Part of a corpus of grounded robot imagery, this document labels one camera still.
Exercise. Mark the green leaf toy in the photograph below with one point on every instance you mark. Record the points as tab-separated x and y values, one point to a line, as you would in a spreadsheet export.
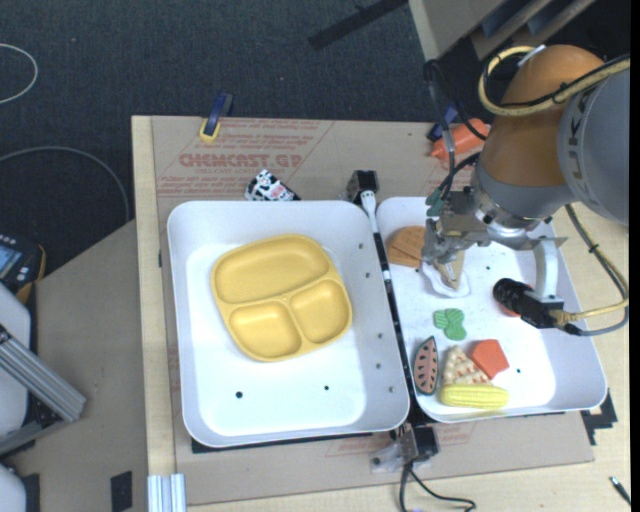
450	322

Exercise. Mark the yellow divided plate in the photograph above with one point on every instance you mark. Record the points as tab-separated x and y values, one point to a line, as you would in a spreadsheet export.
270	280

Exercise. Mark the brown cardboard board red print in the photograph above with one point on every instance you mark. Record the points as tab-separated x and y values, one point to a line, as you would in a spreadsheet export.
280	150

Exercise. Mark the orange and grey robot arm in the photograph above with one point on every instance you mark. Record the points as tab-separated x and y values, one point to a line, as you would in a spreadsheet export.
530	135

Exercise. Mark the brown waffle biscuit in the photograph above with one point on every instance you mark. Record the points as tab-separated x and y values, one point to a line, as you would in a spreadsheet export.
402	247

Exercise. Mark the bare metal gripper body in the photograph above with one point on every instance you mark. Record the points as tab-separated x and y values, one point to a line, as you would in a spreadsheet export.
467	220

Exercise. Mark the pizza slice toy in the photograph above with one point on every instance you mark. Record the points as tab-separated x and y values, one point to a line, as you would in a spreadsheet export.
462	370

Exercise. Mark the white plastic tray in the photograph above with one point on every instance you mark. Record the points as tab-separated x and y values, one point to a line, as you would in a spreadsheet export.
280	400
530	360

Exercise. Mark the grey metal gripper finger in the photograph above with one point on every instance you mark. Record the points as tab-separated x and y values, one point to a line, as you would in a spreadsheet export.
430	250
451	252

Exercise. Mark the black cylinder on white bracket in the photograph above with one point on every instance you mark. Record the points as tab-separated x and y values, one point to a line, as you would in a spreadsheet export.
530	300

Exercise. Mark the black pen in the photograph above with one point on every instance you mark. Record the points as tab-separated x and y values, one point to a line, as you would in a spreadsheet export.
620	490

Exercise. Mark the white wavy flat toy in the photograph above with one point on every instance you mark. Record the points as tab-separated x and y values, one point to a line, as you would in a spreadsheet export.
436	286

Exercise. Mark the watermelon slice toy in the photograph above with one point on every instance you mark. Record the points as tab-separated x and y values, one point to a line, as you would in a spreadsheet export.
426	367

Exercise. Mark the orange pentagon block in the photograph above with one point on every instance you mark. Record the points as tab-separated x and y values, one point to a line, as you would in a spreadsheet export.
491	357

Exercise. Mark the thin black and white rod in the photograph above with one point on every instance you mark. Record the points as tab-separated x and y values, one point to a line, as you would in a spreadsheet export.
384	265

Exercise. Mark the tan wedge toy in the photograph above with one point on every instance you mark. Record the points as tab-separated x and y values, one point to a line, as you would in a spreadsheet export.
454	277

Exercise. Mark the yellow corn cob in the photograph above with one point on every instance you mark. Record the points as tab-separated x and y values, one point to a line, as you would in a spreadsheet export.
472	396

